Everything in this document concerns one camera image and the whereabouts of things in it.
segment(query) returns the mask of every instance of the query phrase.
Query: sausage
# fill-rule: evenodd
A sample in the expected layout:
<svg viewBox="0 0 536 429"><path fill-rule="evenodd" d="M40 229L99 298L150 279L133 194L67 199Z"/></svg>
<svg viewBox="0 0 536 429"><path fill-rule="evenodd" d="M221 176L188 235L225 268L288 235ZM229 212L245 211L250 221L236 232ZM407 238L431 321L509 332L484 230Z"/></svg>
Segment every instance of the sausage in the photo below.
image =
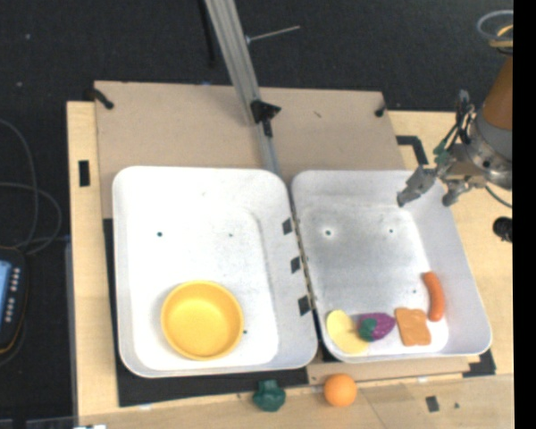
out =
<svg viewBox="0 0 536 429"><path fill-rule="evenodd" d="M423 274L423 281L429 291L431 306L429 308L429 321L440 321L445 313L445 295L440 286L440 281L435 272L427 272Z"/></svg>

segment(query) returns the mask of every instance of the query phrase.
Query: yellow bowl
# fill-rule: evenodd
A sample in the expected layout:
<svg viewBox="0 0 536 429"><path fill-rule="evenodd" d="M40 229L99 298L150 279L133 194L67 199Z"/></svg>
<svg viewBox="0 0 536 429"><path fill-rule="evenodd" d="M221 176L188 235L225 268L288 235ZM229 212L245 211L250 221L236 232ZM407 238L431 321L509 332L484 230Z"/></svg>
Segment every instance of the yellow bowl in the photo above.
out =
<svg viewBox="0 0 536 429"><path fill-rule="evenodd" d="M181 355L205 361L226 356L236 348L244 316L239 302L220 284L186 282L164 301L161 327Z"/></svg>

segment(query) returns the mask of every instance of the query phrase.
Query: wooden table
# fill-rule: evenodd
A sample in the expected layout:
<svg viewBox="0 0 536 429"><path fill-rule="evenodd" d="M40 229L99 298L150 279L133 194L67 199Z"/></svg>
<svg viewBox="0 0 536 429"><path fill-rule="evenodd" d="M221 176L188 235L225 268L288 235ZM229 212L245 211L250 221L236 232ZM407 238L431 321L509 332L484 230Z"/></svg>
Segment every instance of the wooden table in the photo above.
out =
<svg viewBox="0 0 536 429"><path fill-rule="evenodd" d="M484 191L464 195L451 209L492 326L496 375L464 379L462 373L477 357L357 366L317 357L307 367L310 385L288 389L287 403L276 414L256 408L250 393L120 407L102 230L103 219L111 217L108 186L113 174L132 163L254 167L261 162L255 134L242 125L231 88L103 81L96 87L114 101L113 110L99 103L67 104L76 412L82 424L170 427L174 421L200 427L211 418L217 427L359 427L362 421L365 427L398 427L398 418L406 420L406 427L455 427L465 421L478 421L477 427L486 427L485 422L488 427L514 424L512 245L491 229L496 218L512 213ZM371 118L370 110L382 106L381 93L270 88L262 93L265 101L282 106L273 125L285 181L306 168L412 170L412 150L398 147L395 135L418 136L430 154L454 122L453 113L389 112ZM145 137L140 129L147 131ZM313 140L306 138L307 131ZM151 132L164 132L165 138L155 139ZM210 145L210 139L223 143ZM246 144L238 154L230 151L234 139ZM157 140L156 149L138 152L132 146ZM174 141L178 150L167 150ZM159 147L163 142L169 145ZM222 145L229 149L228 162ZM88 183L80 186L80 168L86 162ZM511 199L510 193L500 194ZM322 399L325 377L339 371L354 376L360 387L350 408L330 408ZM425 404L432 396L439 411L431 412Z"/></svg>

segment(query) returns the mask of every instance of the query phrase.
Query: orange ball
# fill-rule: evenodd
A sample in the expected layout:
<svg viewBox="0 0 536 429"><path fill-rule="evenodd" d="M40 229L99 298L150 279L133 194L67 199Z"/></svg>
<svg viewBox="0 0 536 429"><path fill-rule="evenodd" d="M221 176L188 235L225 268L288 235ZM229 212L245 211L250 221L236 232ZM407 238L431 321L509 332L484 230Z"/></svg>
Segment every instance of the orange ball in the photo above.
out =
<svg viewBox="0 0 536 429"><path fill-rule="evenodd" d="M357 386L348 374L334 374L323 386L323 397L334 407L347 407L354 403Z"/></svg>

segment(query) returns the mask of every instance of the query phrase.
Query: black clamp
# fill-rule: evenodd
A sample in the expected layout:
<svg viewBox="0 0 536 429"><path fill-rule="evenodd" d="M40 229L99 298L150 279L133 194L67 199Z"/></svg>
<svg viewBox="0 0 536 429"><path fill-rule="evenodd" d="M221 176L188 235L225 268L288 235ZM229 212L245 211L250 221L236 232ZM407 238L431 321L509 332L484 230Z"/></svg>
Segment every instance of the black clamp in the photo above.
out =
<svg viewBox="0 0 536 429"><path fill-rule="evenodd" d="M256 124L262 123L264 135L272 137L271 119L280 112L281 108L276 105L266 104L260 100L255 100L250 104L252 115Z"/></svg>

